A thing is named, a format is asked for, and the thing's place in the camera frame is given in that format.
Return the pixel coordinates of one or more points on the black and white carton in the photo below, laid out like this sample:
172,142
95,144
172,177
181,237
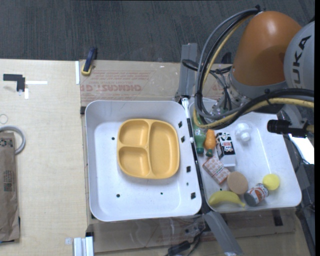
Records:
226,150

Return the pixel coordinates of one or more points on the brown paper bag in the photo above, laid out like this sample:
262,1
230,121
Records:
8,187

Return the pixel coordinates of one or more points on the brown cardboard board, red print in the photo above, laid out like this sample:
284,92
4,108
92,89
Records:
150,80

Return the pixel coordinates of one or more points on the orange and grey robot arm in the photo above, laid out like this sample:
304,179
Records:
262,50

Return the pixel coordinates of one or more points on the orange carrot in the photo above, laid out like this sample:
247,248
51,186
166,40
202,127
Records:
210,141

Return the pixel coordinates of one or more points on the black cylinder on white bracket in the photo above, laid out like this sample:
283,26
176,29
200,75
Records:
277,126

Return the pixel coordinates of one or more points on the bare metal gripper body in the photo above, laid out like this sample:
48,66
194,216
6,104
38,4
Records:
236,101

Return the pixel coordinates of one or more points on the brown round biscuit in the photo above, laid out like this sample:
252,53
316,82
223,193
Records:
237,183

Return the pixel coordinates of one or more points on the yellow divided plate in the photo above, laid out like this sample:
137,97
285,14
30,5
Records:
162,150

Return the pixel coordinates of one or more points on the green bottle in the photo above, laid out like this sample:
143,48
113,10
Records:
199,140

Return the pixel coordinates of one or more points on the yellow banana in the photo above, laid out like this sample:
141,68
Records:
225,197

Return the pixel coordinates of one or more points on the orange and white can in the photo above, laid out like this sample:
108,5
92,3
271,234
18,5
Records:
257,193

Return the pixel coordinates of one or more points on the white plastic tray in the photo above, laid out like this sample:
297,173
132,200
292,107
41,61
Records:
265,160
140,200

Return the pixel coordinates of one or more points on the orange and white packet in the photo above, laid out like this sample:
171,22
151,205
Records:
215,170

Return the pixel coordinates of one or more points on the yellow lemon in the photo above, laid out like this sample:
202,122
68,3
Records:
271,182

